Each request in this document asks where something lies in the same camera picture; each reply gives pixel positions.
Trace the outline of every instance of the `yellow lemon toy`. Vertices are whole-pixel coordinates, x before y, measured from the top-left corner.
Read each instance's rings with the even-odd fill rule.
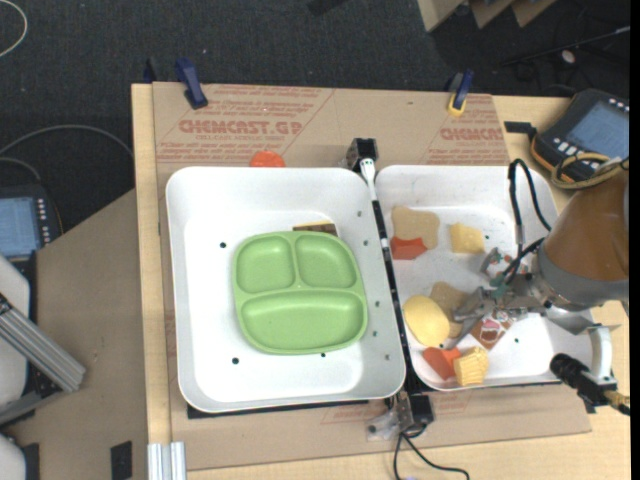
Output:
[[[448,338],[449,319],[433,299],[414,295],[402,309],[409,329],[425,347],[437,347]]]

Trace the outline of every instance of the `green divided plate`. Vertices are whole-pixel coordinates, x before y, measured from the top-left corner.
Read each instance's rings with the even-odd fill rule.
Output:
[[[347,347],[367,327],[356,260],[328,233],[286,231],[245,240],[233,258],[233,294],[245,337],[272,354]]]

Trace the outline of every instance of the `blue clamp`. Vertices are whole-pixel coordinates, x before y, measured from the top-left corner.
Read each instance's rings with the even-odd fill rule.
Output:
[[[196,67],[186,57],[181,57],[176,61],[176,76],[178,77],[178,81],[187,85],[187,90],[184,95],[194,110],[206,107],[209,104],[209,101],[202,92]]]
[[[467,104],[467,95],[471,90],[471,82],[473,81],[473,71],[467,69],[464,74],[457,73],[449,80],[447,84],[447,91],[452,92],[449,99],[449,105],[447,111],[449,114],[455,117],[459,117],[463,114]]]

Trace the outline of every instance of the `monitor screen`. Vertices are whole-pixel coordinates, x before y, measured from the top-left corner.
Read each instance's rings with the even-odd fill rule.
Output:
[[[0,253],[6,258],[29,256],[40,247],[33,199],[0,198]]]
[[[598,102],[567,139],[588,151],[624,159],[629,156],[629,115]]]

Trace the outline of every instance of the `cardboard sheet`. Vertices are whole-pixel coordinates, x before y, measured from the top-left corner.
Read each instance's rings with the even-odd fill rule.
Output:
[[[489,95],[472,94],[458,118],[449,95],[405,91],[237,85],[203,87],[209,106],[192,110],[176,83],[153,85],[165,323],[173,440],[189,470],[390,451],[367,441],[366,422],[383,401],[189,419],[177,381],[175,321],[164,191],[189,165],[248,165],[270,149],[290,167],[340,165],[356,137],[375,138],[388,165],[506,165],[502,127]],[[419,446],[588,432],[584,405],[559,385],[430,395],[433,431]]]

